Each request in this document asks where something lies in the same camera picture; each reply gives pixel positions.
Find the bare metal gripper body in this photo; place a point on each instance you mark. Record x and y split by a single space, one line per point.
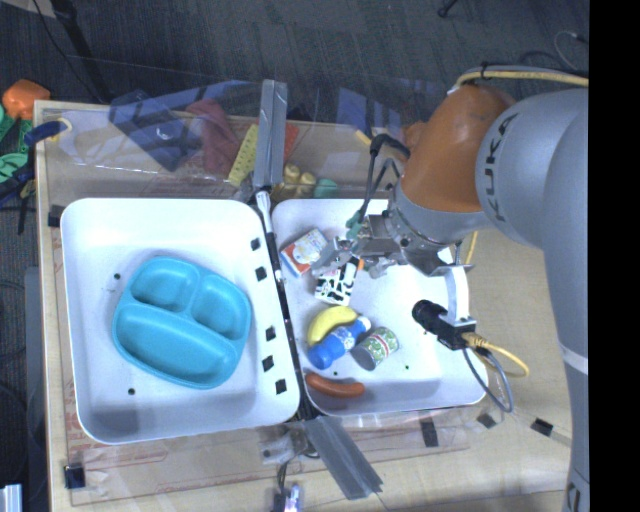
382 240

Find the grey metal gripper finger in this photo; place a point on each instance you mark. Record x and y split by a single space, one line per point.
336 252
382 267

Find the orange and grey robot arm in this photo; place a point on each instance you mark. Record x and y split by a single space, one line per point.
530 160

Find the orange and white carton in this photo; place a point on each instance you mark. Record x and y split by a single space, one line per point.
302 252

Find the black and white carton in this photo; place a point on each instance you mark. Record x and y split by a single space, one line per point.
336 287

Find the small teal toy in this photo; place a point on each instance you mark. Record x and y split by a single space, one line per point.
326 187

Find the yellow banana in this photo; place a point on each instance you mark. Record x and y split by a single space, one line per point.
327 320

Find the green and white can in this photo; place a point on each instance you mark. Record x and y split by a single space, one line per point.
377 347

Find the small yellow toy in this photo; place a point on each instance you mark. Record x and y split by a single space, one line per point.
299 180

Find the blue bottle with white cap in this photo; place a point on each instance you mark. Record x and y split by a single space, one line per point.
332 347

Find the white plastic tray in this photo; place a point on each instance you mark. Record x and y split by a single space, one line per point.
165 415
425 370

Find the brown sausage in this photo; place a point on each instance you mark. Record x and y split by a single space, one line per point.
334 386

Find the yellow studded block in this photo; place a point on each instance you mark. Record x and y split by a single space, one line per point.
244 155

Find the blue divided plate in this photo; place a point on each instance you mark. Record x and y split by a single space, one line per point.
180 330

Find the black cylinder on white bracket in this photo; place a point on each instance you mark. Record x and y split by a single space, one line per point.
442 322

